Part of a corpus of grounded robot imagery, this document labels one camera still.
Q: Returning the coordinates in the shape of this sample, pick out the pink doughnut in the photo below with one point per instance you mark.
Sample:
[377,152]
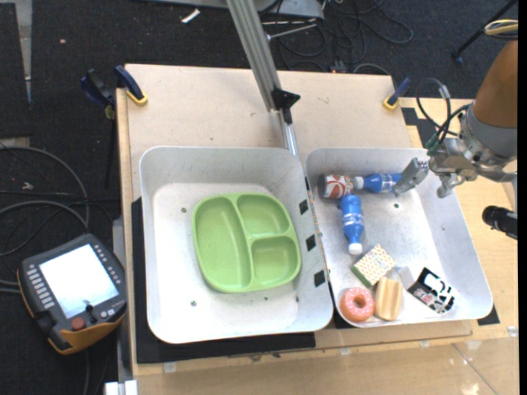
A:
[350,310]

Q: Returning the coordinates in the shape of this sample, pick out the tan bread bun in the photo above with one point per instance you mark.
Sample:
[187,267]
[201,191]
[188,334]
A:
[388,298]

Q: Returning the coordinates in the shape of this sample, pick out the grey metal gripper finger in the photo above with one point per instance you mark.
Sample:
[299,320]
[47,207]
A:
[411,176]
[446,187]

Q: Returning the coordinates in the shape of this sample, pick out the white plastic tray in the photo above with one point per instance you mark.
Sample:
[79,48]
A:
[173,303]
[428,237]

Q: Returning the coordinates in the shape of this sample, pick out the red and white can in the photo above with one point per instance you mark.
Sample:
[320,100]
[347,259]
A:
[334,186]

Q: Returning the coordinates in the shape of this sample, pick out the green divided plate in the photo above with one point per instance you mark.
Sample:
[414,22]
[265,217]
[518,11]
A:
[222,241]

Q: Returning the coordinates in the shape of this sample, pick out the black cylinder on white bracket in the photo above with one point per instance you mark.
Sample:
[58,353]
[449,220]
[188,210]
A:
[500,219]

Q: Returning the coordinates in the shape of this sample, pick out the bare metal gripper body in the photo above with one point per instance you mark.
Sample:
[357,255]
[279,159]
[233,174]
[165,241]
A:
[457,159]

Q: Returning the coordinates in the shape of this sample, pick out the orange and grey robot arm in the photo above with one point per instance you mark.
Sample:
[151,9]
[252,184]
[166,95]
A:
[496,97]

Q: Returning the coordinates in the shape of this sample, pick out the blue plastic bottle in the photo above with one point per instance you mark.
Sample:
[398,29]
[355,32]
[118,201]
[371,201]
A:
[352,218]
[376,182]

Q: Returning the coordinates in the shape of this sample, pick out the pale wood board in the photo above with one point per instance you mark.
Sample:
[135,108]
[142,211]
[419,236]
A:
[206,109]

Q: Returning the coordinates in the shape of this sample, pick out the yellow patterned carton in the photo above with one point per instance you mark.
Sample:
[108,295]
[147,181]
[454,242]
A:
[372,265]

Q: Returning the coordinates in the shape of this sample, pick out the black and white carton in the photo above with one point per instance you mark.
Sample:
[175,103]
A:
[432,290]

